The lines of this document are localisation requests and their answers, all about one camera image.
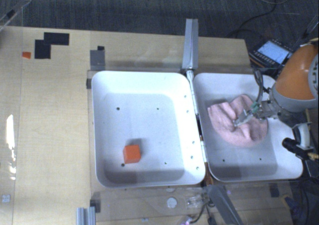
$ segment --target screen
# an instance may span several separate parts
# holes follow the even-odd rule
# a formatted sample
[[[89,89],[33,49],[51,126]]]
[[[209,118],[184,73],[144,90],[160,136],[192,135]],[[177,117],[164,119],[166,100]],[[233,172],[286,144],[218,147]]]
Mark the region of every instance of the screen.
[[[281,64],[283,60],[286,58],[290,52],[283,47],[275,44],[272,41],[268,41],[262,47],[258,49],[258,52],[267,56],[268,58],[276,61],[277,63]]]

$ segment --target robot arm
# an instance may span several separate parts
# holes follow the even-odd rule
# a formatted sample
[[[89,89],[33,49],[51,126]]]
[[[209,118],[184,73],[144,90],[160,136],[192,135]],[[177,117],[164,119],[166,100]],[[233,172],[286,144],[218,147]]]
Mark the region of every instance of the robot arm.
[[[262,76],[255,72],[259,94],[249,111],[243,111],[234,121],[235,126],[248,122],[252,117],[259,119],[278,118],[290,126],[298,141],[285,139],[283,146],[302,159],[312,150],[308,121],[303,111],[318,108],[318,46],[307,44],[298,49],[289,59],[276,83],[269,90],[269,97],[261,101]]]

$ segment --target white tray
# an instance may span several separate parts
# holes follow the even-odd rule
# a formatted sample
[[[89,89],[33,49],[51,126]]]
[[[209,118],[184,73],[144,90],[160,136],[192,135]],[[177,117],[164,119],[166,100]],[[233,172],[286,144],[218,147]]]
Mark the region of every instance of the white tray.
[[[274,84],[264,76],[264,86]],[[263,142],[251,148],[240,148],[224,141],[211,125],[207,108],[230,102],[241,94],[256,99],[258,86],[253,75],[198,74],[194,79],[201,128],[211,174],[223,182],[294,179],[301,176],[299,158],[282,147],[284,138],[294,139],[291,128],[281,121],[268,119],[268,133]]]
[[[188,80],[177,73],[101,71],[92,79],[96,175],[105,187],[193,185],[205,166]],[[125,164],[123,148],[142,158]]]

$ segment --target black cable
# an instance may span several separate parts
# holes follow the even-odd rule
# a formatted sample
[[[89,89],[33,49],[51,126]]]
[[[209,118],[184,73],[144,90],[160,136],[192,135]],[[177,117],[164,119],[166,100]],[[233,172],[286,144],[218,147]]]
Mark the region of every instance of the black cable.
[[[249,32],[257,33],[257,32],[255,32],[255,31],[253,31],[253,30],[250,30],[250,29],[242,29],[242,27],[243,27],[246,23],[250,22],[250,21],[253,20],[253,19],[256,19],[256,18],[259,18],[259,17],[262,17],[262,16],[265,16],[265,15],[268,15],[268,14],[272,13],[272,12],[276,9],[276,6],[277,6],[276,2],[277,2],[277,0],[274,0],[274,3],[275,3],[275,4],[274,4],[273,8],[272,8],[270,11],[265,12],[265,13],[262,13],[262,14],[259,14],[259,15],[256,15],[256,16],[253,16],[253,17],[249,18],[248,20],[245,20],[245,21],[239,26],[238,29],[231,31],[231,32],[228,33],[225,37],[230,37],[230,36],[232,36],[233,34],[236,34],[236,35],[235,35],[235,38],[237,38],[238,33],[241,32],[241,31],[249,31]]]
[[[214,206],[215,206],[215,204],[210,200],[209,202],[208,202],[208,207],[210,207],[210,208],[213,208]]]
[[[254,78],[259,87],[258,96],[256,99],[256,102],[259,103],[263,97],[263,91],[265,88],[263,74],[260,72],[260,70],[257,69],[254,71]]]
[[[272,12],[276,9],[276,6],[277,6],[277,4],[274,4],[273,8],[272,8],[269,12],[265,12],[265,13],[256,15],[256,16],[251,17],[251,18],[249,18],[248,20],[244,21],[244,22],[239,26],[238,29],[241,29],[246,23],[250,22],[250,21],[253,20],[253,19],[256,19],[256,18],[258,18],[258,17],[262,17],[262,16],[265,16],[265,15],[268,15],[268,14],[272,13]]]
[[[208,209],[208,204],[206,204],[206,210],[207,210],[208,216],[211,218],[210,211]]]
[[[267,89],[265,87],[263,87],[263,90],[264,90],[265,93],[269,94],[271,89],[269,87]]]
[[[198,215],[198,217],[196,219],[194,219],[193,221],[190,221],[190,224],[194,224],[196,222],[198,222],[198,220],[200,219],[201,215],[203,214],[204,210],[205,210],[205,206],[207,205],[207,203],[203,204],[203,206],[201,207],[200,213]]]
[[[254,30],[251,30],[251,29],[247,29],[247,28],[241,28],[241,29],[236,29],[236,30],[233,30],[231,32],[229,32],[225,37],[231,37],[233,34],[237,34],[238,32],[251,32],[253,34],[256,34],[258,35],[260,38],[262,39],[265,39],[265,37],[261,34],[261,33],[258,33]]]

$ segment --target orange block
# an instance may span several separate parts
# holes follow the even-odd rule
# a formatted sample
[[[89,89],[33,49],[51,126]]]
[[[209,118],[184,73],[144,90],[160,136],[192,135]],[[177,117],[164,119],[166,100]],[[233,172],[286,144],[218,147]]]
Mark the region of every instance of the orange block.
[[[124,155],[124,163],[137,163],[141,159],[140,147],[138,144],[135,145],[127,145],[123,150]]]
[[[31,59],[31,53],[30,52],[22,52],[22,57],[26,59]]]

